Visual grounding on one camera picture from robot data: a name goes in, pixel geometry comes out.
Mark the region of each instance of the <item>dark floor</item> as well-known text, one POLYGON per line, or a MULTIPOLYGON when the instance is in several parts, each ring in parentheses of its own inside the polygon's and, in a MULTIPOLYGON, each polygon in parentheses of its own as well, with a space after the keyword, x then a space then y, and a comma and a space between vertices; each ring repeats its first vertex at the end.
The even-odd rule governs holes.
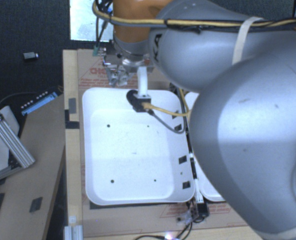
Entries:
MULTIPOLYGON (((293 0, 211 0, 230 10, 266 19, 290 17, 293 0)), ((62 85, 62 50, 92 48, 93 43, 71 41, 69 0, 0 0, 0 101, 13 93, 41 92, 62 85), (36 61, 24 62, 23 53, 38 52, 36 61)), ((20 106, 30 97, 17 96, 10 105, 21 122, 20 106)), ((54 209, 49 240, 62 238, 65 222, 64 181, 54 209)))

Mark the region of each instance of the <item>cardboard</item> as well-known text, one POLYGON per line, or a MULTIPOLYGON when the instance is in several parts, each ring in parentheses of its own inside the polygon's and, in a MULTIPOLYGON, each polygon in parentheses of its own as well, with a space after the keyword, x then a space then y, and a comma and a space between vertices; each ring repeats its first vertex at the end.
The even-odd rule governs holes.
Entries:
MULTIPOLYGON (((127 234, 145 234, 179 231, 184 228, 177 218, 187 211, 185 203, 147 204, 123 206, 97 206, 91 204, 85 193, 85 162, 83 145, 82 95, 91 87, 110 88, 101 57, 93 57, 92 50, 78 50, 78 85, 80 111, 80 151, 82 179, 82 209, 84 237, 127 234)), ((149 89, 165 90, 169 81, 157 69, 149 76, 149 89)), ((136 89, 137 79, 132 78, 123 88, 136 89)), ((246 226, 243 219, 226 202, 211 203, 210 216, 194 229, 246 226)))

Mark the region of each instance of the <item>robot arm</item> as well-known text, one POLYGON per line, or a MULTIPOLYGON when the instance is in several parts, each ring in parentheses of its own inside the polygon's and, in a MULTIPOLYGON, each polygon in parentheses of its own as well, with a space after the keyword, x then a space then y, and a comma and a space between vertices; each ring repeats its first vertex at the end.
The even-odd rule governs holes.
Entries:
MULTIPOLYGON (((114 12, 126 19, 249 18, 207 0, 115 2, 114 12)), ((230 30, 116 26, 114 41, 123 68, 156 66, 175 85, 200 93, 190 137, 205 174, 263 239, 296 240, 296 32, 252 31, 232 64, 238 30, 230 30)))

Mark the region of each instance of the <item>cable connector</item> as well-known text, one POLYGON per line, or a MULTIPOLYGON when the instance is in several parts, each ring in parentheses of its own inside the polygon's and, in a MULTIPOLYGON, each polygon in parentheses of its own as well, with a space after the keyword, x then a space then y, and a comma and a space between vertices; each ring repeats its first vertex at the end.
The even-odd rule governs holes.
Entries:
POLYGON ((127 93, 127 100, 132 105, 132 108, 136 112, 146 112, 146 109, 142 106, 142 103, 151 103, 151 98, 138 98, 136 94, 137 90, 130 90, 127 93))

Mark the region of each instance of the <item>black carpet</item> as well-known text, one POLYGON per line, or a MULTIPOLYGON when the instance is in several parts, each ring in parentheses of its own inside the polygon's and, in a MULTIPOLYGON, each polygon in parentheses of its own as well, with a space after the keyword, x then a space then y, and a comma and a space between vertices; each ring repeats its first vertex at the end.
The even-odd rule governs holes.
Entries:
MULTIPOLYGON (((293 4, 293 0, 211 1, 239 13, 272 20, 290 17, 293 4)), ((91 42, 70 40, 69 10, 69 0, 0 0, 0 100, 13 93, 61 86, 62 50, 93 47, 91 42), (38 52, 40 58, 25 62, 23 53, 27 52, 38 52)), ((20 106, 29 98, 14 97, 2 105, 10 105, 21 121, 20 106)))

